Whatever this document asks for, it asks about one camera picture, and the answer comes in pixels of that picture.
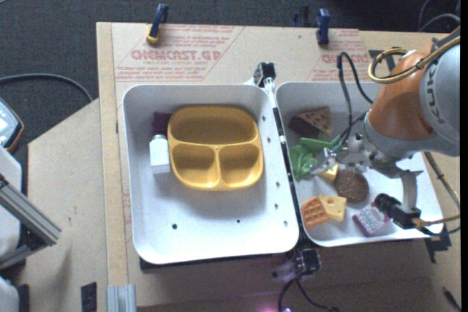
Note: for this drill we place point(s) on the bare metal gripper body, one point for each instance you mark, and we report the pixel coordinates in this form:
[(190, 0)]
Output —
[(356, 156)]

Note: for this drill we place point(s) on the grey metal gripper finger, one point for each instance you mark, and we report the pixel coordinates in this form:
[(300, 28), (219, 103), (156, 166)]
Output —
[(328, 154), (319, 168)]

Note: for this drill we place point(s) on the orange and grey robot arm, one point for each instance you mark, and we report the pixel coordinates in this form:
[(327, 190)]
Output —
[(406, 109)]

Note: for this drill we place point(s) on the small yellow cheese wedge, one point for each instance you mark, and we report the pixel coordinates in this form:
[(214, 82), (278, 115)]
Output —
[(331, 172)]

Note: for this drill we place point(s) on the green pea pod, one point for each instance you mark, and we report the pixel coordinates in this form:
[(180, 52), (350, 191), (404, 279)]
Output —
[(314, 143)]

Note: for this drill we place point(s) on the green lettuce leaf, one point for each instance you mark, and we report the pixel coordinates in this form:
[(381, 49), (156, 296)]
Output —
[(300, 160)]

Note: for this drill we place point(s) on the brown round biscuit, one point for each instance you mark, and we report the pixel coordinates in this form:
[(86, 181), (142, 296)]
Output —
[(351, 186)]

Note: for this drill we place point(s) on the yellow pizza slice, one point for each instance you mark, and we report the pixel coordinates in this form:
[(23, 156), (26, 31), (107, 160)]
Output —
[(317, 118)]

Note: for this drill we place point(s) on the dark brown chocolate piece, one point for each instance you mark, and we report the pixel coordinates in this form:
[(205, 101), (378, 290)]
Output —
[(298, 126)]

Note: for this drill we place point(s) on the large yellow cheese wedge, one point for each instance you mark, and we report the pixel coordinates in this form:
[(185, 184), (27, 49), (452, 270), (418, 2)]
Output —
[(334, 208)]

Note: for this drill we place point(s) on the orange waffle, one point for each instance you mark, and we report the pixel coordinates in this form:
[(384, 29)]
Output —
[(314, 212)]

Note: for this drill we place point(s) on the thin black and white rod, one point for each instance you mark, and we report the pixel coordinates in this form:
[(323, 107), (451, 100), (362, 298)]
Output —
[(282, 137)]

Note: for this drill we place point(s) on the white plastic tray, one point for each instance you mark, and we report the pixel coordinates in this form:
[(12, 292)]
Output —
[(204, 223), (398, 186)]

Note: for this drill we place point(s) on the purple and white packet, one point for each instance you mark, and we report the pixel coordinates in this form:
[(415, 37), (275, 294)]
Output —
[(370, 221)]

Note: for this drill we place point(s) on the yellow divided plate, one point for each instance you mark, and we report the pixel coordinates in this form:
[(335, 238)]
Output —
[(215, 146)]

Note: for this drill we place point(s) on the brown cardboard board red print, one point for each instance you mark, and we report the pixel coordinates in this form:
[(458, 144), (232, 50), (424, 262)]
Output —
[(219, 55)]

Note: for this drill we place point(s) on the white plastic bottle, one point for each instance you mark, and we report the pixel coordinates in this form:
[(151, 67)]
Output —
[(159, 153)]

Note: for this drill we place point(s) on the black cylinder on white bracket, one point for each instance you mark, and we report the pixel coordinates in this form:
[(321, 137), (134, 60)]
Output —
[(396, 211)]

